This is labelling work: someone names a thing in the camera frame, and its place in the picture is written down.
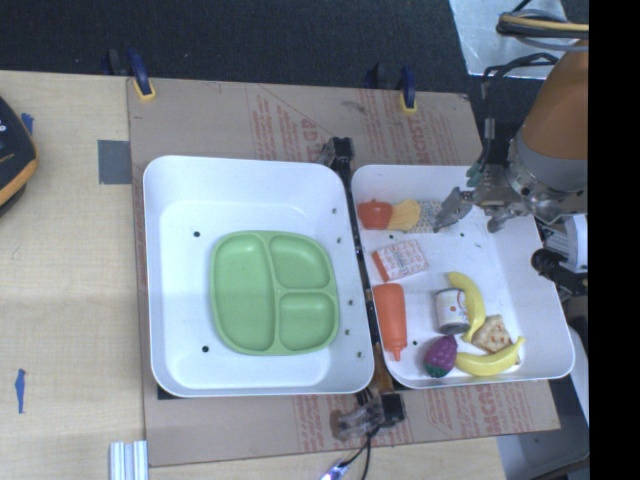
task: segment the yellow banana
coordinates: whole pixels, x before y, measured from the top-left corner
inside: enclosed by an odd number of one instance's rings
[[[476,286],[476,283],[463,273],[449,272],[448,276],[453,287],[464,292],[465,305],[467,306],[467,317],[469,318],[469,325],[471,327],[462,335],[462,341],[471,343],[473,334],[482,327],[487,316],[482,294]]]
[[[516,364],[518,350],[526,340],[520,336],[515,343],[499,350],[495,354],[478,356],[466,352],[458,352],[455,366],[463,372],[471,375],[484,376],[496,375]]]

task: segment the clamp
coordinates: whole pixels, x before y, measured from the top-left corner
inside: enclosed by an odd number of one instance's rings
[[[131,70],[124,67],[120,61],[118,51],[111,48],[107,51],[107,55],[102,58],[102,71],[105,75],[128,76],[130,72],[134,76],[133,87],[138,96],[142,100],[152,100],[156,97],[156,90],[149,80],[147,68],[142,62],[142,57],[133,48],[127,48],[127,59]]]
[[[364,77],[365,89],[388,89],[388,82],[384,65],[377,62],[367,71]],[[400,80],[395,90],[402,90],[400,94],[400,108],[405,114],[413,114],[418,110],[416,104],[416,79],[408,64],[400,70]]]

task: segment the black device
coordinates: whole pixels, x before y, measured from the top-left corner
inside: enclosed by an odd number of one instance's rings
[[[38,168],[38,151],[31,133],[0,97],[0,215],[24,193]]]

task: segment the wooden table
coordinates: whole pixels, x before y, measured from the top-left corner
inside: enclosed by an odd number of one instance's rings
[[[35,118],[41,158],[0,219],[0,478],[102,480],[110,443],[145,438],[131,186],[98,176],[98,141],[129,139],[125,81],[0,71],[0,95]],[[149,478],[313,480],[349,455],[152,468]],[[363,465],[346,478],[359,478]],[[496,439],[483,438],[374,449],[367,478],[393,477],[504,472]]]

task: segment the green divided plate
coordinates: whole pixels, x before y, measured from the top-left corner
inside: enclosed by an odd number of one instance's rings
[[[210,267],[215,324],[238,352],[300,354],[335,338],[335,276],[315,240],[281,231],[231,233],[216,243]]]

